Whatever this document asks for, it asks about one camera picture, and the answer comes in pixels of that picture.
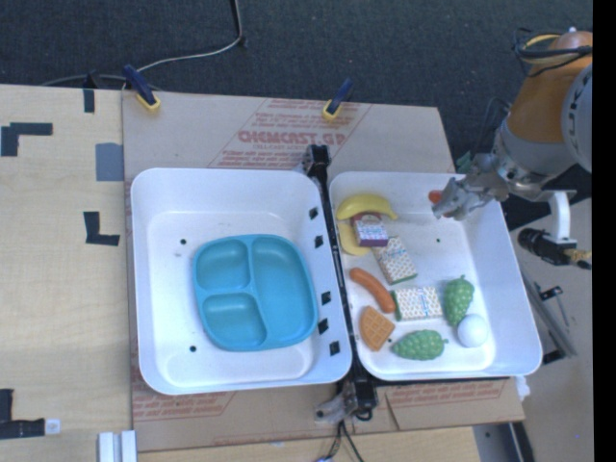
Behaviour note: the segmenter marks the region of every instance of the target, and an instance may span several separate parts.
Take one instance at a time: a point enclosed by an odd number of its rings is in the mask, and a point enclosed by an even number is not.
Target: egg
[[[488,322],[480,315],[469,314],[458,323],[458,339],[464,347],[479,347],[488,340]]]

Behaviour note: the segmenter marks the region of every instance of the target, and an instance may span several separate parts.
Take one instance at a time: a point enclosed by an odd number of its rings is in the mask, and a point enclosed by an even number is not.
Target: blue bowl
[[[222,238],[201,246],[192,282],[203,328],[218,347],[287,347],[317,326],[317,301],[298,248],[275,235]]]

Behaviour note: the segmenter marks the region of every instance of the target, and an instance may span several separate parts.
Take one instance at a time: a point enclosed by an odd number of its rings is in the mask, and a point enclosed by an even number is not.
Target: yellow banana
[[[392,219],[398,218],[389,200],[375,193],[358,193],[345,198],[336,211],[336,218],[348,219],[363,212],[378,212]]]
[[[370,251],[367,246],[360,246],[357,244],[355,231],[353,231],[353,228],[350,227],[350,224],[346,224],[344,222],[339,223],[338,236],[340,237],[340,246],[343,248],[343,251],[350,255],[361,257]]]

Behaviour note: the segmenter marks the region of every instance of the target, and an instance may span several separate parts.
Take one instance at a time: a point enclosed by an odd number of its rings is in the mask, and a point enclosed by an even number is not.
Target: cardboard box
[[[140,451],[332,436],[315,409],[335,385],[164,396],[139,371],[130,186],[151,167],[294,169],[309,144],[327,144],[328,174],[354,170],[454,172],[436,109],[345,104],[336,120],[324,102],[160,92],[147,111],[131,91],[122,99],[132,404]],[[379,405],[355,434],[518,421],[524,417],[511,378],[444,381],[378,388]]]

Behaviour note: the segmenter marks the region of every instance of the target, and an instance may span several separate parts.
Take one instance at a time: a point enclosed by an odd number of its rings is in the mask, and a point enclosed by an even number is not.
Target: plastic tray
[[[298,248],[275,235],[222,238],[201,246],[192,282],[203,327],[228,350],[287,347],[317,326],[312,279]]]
[[[295,171],[154,168],[131,186],[139,363],[163,394],[333,383],[352,354],[317,185]],[[192,261],[210,241],[268,234],[305,259],[318,326],[292,346],[229,351],[204,331]]]
[[[386,197],[398,219],[384,218],[390,236],[400,236],[418,276],[390,286],[372,253],[351,256],[342,253],[346,291],[357,340],[358,355],[366,369],[386,381],[525,375],[541,364],[543,353],[526,290],[520,275],[500,204],[489,203],[463,221],[436,219],[427,198],[431,190],[445,187],[451,174],[410,172],[345,172],[330,185],[333,210],[356,193]],[[469,313],[489,323],[488,341],[480,347],[463,347],[456,331],[442,318],[396,321],[389,343],[374,352],[359,335],[359,317],[364,307],[375,305],[373,297],[348,277],[360,267],[379,277],[389,290],[407,286],[435,286],[443,295],[447,281],[462,274],[475,285]],[[397,357],[392,343],[406,333],[428,328],[449,341],[442,356],[431,361]]]

